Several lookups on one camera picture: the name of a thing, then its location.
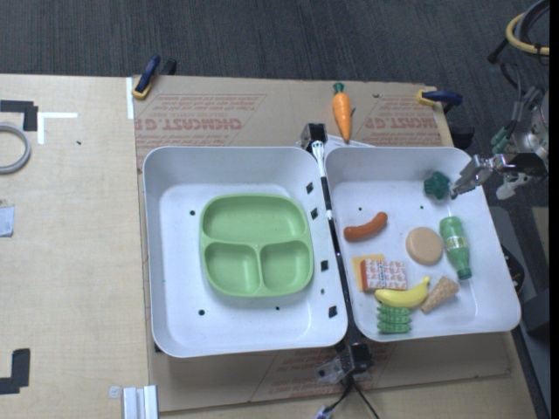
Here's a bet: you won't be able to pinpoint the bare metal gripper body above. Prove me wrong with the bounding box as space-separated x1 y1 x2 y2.
501 88 550 179

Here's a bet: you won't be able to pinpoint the green broccoli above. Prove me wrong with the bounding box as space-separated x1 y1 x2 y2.
423 170 452 202

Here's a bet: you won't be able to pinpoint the green plastic bottle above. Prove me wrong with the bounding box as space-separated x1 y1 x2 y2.
438 216 474 281

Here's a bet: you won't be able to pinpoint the round tan biscuit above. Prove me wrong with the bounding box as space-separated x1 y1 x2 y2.
404 226 445 267

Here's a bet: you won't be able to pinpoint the white plastic tray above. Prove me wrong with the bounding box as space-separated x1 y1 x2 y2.
141 146 349 360
323 146 522 344

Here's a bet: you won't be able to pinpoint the tan waffle cone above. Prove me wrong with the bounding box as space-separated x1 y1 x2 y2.
419 275 461 315

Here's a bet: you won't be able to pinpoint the orange-brown sausage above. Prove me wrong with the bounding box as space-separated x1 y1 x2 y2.
342 210 390 243

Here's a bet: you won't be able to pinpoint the orange and white packet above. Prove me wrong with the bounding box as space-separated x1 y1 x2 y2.
359 258 409 292

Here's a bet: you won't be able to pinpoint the yellow banana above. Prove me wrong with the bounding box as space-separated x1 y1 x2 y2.
374 275 431 310

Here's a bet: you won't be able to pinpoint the thin black and white rod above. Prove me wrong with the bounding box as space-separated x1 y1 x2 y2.
311 141 358 349

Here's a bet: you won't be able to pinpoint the yellow cheese slice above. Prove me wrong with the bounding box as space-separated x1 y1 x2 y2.
350 253 387 293

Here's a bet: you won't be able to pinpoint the orange carrot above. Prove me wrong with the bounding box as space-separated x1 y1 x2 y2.
331 81 354 145

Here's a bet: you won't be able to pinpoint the green pea pods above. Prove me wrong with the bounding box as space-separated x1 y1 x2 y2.
376 304 413 336

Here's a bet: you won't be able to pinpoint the brown cardboard board, red print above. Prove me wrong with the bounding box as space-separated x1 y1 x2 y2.
132 74 513 415

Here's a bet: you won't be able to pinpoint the green divided plate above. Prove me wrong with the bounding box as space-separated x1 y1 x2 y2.
198 192 316 299

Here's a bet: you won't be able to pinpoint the black block with thin wires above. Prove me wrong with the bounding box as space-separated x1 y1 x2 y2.
315 341 376 384
300 122 329 150

